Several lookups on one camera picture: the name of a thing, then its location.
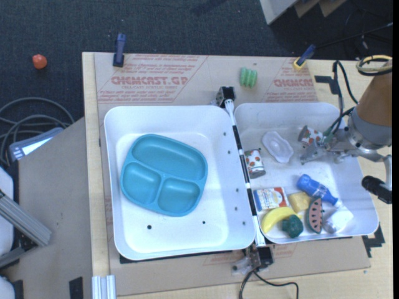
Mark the green broccoli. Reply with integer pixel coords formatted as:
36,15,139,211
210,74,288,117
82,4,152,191
282,214,304,239

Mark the yellow cheese wedge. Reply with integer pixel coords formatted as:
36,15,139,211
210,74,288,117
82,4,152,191
287,191,312,214

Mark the white and orange carton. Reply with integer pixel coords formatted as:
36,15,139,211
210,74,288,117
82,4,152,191
252,187,290,212

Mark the strawberry print can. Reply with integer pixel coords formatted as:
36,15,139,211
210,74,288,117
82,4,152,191
297,125,325,146
243,149,267,179

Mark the brown cardboard board red print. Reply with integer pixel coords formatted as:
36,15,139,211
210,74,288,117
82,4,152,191
93,53,372,296

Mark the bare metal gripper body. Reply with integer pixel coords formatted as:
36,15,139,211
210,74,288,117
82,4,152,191
322,128,382,164

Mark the white plastic tray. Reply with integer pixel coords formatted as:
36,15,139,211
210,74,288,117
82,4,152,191
233,102,380,245
103,105,257,260

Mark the black cylinder on white bracket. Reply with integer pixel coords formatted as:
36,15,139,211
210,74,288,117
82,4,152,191
358,148,393,204

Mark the blue divided plate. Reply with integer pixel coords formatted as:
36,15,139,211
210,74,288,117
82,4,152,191
120,133,209,217

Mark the yellow banana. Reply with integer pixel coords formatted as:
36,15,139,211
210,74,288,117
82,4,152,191
261,206,302,234

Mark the black block with thin wires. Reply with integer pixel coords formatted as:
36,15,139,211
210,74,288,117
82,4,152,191
215,86,236,107
232,246,275,275

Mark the clear plastic bottle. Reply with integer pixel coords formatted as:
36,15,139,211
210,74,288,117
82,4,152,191
322,209,355,234

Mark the red watermelon slice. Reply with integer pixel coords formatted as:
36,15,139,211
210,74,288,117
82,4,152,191
304,197,324,234

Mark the green ribbed toy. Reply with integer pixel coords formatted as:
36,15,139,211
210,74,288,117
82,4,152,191
239,67,259,89

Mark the blue bottle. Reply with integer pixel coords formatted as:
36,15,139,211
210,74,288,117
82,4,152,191
296,174,343,207

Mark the small red ball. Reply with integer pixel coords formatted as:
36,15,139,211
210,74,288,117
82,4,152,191
32,54,48,70

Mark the thin black and white rod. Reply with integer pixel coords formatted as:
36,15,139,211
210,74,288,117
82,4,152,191
224,99,262,246

